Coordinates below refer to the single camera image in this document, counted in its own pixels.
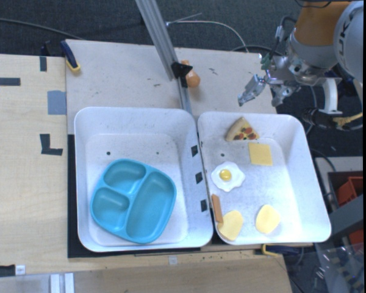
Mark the toy pizza slice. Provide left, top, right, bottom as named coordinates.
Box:
left=224, top=117, right=260, bottom=143

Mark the yellow oval slice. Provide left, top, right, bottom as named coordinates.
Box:
left=217, top=210, right=245, bottom=242
left=255, top=204, right=282, bottom=235

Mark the black cylinder on white bracket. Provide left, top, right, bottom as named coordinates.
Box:
left=301, top=78, right=344, bottom=129

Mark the yellow square cheese slice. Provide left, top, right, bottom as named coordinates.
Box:
left=248, top=142, right=274, bottom=167

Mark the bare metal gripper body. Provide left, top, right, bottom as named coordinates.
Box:
left=264, top=55, right=343, bottom=88

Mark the white plastic tray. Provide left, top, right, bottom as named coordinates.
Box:
left=74, top=106, right=215, bottom=253
left=197, top=111, right=332, bottom=246

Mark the blue divided plate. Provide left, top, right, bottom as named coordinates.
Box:
left=89, top=158, right=178, bottom=245

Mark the white and yellow fried egg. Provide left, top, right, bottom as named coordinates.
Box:
left=210, top=161, right=246, bottom=193

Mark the orange rounded toy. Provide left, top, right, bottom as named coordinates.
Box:
left=181, top=59, right=201, bottom=89

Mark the black block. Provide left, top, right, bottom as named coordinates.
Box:
left=171, top=61, right=193, bottom=89

